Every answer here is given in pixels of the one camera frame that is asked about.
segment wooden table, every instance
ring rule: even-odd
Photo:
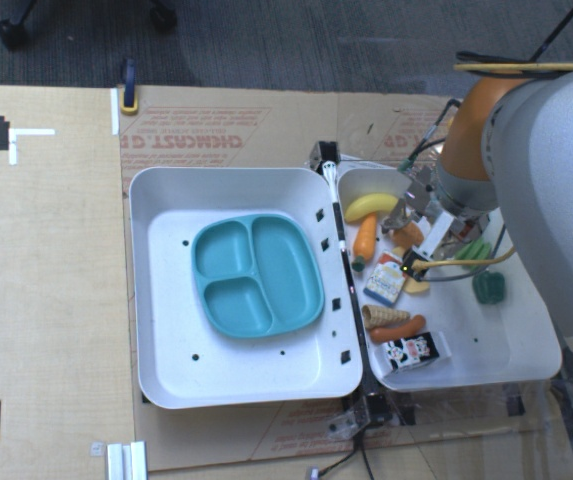
[[[217,94],[191,91],[205,101]],[[0,115],[12,128],[54,130],[20,135],[16,165],[0,151],[0,480],[101,479],[103,446],[135,440],[120,141],[111,95],[109,89],[0,86]],[[337,117],[328,118],[336,126]],[[550,415],[535,431],[373,449],[368,458],[377,479],[573,479],[573,453],[554,403]],[[290,480],[341,456],[150,476]],[[362,459],[338,467],[332,478],[367,478]]]

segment white tray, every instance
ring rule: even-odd
[[[180,409],[332,398],[358,386],[357,333],[321,176],[305,168],[156,167],[135,176],[130,204],[139,382],[151,402]],[[324,308],[298,331],[231,338],[201,308],[191,241],[208,224],[253,213],[284,215],[303,229]]]
[[[386,187],[399,187],[395,169],[355,168],[340,176],[338,192],[343,208],[354,198]],[[495,243],[503,220],[499,210],[491,213],[484,238]],[[345,225],[346,241],[351,244],[358,225]],[[498,255],[512,245],[505,234]],[[391,250],[392,242],[381,237],[379,254]],[[361,274],[354,274],[355,287],[361,304],[379,304],[363,293],[364,284],[374,264]],[[532,284],[519,256],[493,265],[506,280],[506,297],[495,305],[483,305],[475,298],[472,279],[431,283],[427,292],[417,295],[402,293],[395,306],[421,313],[426,317],[426,330],[441,331],[450,348],[451,357],[428,366],[393,373],[384,345],[370,341],[369,358],[373,373],[386,387],[395,391],[416,391],[503,382],[543,380],[554,376],[561,366],[561,350],[550,315]],[[426,277],[444,277],[468,272],[462,267],[436,267]]]
[[[354,165],[340,164],[343,207],[360,194],[392,190],[401,196],[408,187],[395,169]],[[306,168],[156,167],[133,179],[130,203],[139,382],[151,402],[180,409],[330,398],[358,386],[363,365],[330,191],[322,176]],[[284,215],[301,226],[322,276],[324,309],[301,330],[236,339],[215,330],[201,308],[190,244],[213,222],[254,213]],[[484,235],[488,241],[494,242],[501,224],[500,213],[491,214]],[[350,245],[357,225],[345,225],[345,231]],[[499,253],[508,247],[506,236]],[[376,257],[387,248],[390,243],[380,237]],[[370,268],[354,274],[361,304],[376,303],[362,291]],[[397,308],[422,313],[426,330],[443,333],[451,357],[395,374],[383,345],[367,337],[370,366],[383,386],[416,391],[543,380],[557,373],[556,333],[519,257],[493,270],[506,278],[500,304],[479,304],[470,279],[432,283],[428,292],[398,298]],[[443,267],[430,275],[463,272]]]

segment toy hot dog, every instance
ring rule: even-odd
[[[425,325],[426,318],[424,315],[417,314],[398,327],[375,327],[370,329],[368,333],[374,343],[386,343],[387,341],[415,336]]]

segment teal plate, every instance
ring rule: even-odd
[[[321,314],[321,275],[306,235],[276,214],[245,215],[201,229],[192,245],[206,316],[233,338],[301,329]]]

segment gray carpet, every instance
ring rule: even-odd
[[[147,0],[39,0],[31,41],[0,84],[113,87],[125,56],[142,84],[463,97],[458,50],[528,58],[573,0],[171,0],[160,34]],[[19,0],[0,0],[0,19]],[[573,61],[573,20],[541,57]]]

